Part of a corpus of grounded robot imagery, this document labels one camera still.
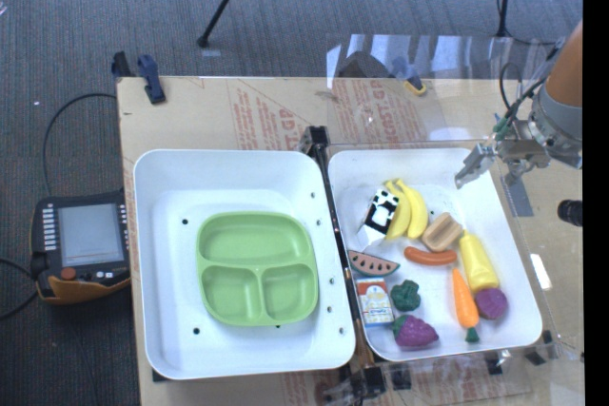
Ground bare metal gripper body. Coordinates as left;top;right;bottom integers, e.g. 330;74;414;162
494;121;584;171

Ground yellow banana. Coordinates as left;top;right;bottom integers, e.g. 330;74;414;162
383;178;430;241

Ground tan hot dog bun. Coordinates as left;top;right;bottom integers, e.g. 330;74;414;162
421;211;464;254

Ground yellow bottle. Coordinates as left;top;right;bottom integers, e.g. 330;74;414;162
458;230;501;297

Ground orange sausage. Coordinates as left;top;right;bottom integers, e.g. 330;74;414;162
403;245;459;266

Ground black and white carton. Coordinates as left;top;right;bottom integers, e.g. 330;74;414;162
356;188;402;249

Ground white plastic tray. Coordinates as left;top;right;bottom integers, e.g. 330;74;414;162
326;146;544;363
132;148;358;381

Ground purple round vegetable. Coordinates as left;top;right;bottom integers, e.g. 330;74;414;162
474;286;509;321

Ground orange carrot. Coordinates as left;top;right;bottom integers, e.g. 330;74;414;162
451;266;481;344

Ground watermelon slice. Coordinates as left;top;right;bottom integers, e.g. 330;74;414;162
346;249;402;279

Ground green broccoli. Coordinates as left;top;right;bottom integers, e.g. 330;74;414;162
389;279;422;314

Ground orange and white carton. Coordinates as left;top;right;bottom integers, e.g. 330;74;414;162
355;276;396;329

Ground purple grapes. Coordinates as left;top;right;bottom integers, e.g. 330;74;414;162
391;314;441;351

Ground green divided plate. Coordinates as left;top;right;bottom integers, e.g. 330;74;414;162
195;210;321;327

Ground brown cardboard board red print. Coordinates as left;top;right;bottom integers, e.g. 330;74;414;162
116;75;586;406

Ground black cylinder on white bracket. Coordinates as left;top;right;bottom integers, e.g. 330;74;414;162
557;199;584;228

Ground black block with thin wires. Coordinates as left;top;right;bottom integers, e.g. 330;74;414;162
298;125;331;158
348;364;387;397

